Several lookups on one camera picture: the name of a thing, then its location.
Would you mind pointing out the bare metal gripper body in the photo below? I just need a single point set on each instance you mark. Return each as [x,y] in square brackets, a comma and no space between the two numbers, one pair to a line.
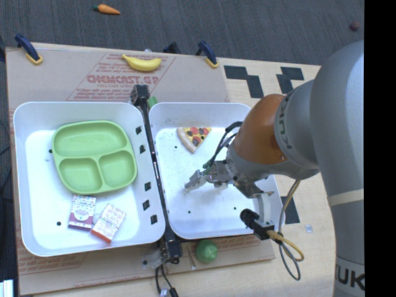
[220,172]

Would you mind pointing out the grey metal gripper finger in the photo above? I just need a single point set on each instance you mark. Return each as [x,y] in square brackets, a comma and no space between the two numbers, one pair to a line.
[198,174]
[191,185]

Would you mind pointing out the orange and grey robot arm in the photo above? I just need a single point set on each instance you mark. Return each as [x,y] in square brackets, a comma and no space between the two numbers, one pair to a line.
[334,128]

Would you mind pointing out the white plastic tray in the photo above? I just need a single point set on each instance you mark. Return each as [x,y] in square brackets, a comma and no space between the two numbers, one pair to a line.
[204,209]
[40,203]

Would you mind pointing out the pizza slice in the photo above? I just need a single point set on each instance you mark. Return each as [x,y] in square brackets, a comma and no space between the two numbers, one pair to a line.
[193,138]

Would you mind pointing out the thin black rod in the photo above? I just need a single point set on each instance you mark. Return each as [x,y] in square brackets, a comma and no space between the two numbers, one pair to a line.
[156,166]

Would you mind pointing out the green ball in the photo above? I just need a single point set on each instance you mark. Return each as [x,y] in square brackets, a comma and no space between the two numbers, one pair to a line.
[206,251]

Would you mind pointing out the orange and white carton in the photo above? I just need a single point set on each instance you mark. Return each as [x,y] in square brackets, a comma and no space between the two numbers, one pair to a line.
[109,223]

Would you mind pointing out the green divided plate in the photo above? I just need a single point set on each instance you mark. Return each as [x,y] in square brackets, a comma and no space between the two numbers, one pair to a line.
[92,141]

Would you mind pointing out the maroon and white carton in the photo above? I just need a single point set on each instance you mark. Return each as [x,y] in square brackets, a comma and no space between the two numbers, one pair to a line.
[82,212]

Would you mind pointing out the yellow banana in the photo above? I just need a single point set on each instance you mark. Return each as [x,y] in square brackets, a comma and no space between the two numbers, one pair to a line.
[143,63]

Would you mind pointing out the brown cardboard board red print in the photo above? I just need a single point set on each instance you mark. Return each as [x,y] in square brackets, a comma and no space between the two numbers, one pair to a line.
[62,73]

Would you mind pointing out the orange carrot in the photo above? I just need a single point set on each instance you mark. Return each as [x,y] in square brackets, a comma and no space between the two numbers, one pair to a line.
[108,9]

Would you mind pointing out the small purple grape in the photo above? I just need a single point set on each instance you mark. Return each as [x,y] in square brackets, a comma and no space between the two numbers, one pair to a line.
[354,26]

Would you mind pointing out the black cylinder on white bracket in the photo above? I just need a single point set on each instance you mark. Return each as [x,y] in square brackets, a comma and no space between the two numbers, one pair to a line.
[254,220]

